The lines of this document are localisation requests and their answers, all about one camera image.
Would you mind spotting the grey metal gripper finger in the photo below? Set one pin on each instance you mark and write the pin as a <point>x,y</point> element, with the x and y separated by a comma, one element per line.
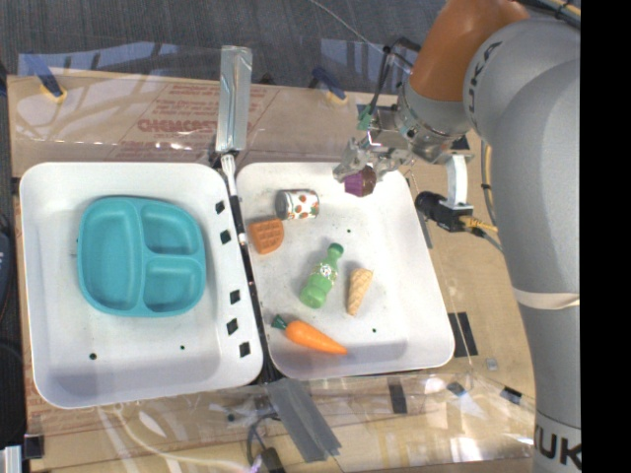
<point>387,163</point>
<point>352,158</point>

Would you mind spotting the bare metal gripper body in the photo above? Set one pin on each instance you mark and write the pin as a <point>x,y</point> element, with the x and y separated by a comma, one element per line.
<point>419,143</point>

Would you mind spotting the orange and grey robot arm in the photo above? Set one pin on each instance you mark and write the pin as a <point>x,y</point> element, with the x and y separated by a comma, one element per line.
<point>532,175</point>

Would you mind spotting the brown cardboard board red print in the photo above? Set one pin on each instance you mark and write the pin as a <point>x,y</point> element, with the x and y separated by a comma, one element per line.
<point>305,111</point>

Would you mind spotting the white can with strawberry print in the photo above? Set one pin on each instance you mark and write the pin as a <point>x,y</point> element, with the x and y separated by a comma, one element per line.
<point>298,205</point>

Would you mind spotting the white plastic tray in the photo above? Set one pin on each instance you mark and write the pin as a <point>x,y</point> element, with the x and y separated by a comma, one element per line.
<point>59,362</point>
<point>394,244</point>

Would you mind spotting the orange toy waffle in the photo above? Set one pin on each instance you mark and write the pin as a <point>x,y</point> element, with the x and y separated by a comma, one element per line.
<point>266,237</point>

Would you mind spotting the green toy bottle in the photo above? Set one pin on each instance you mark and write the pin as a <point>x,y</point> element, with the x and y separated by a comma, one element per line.
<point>319,281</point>

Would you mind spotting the tan toy ice cream cone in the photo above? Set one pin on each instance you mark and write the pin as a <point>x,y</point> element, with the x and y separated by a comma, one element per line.
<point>357,289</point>

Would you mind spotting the orange toy carrot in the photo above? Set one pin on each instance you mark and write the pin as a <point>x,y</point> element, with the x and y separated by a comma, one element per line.
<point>310,337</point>

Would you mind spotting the blue divided plate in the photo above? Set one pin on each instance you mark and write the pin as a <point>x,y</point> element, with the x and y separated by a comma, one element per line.
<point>118,254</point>

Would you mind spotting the black cylinder on white bracket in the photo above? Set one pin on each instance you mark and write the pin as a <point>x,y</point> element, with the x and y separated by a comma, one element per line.
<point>457,178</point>

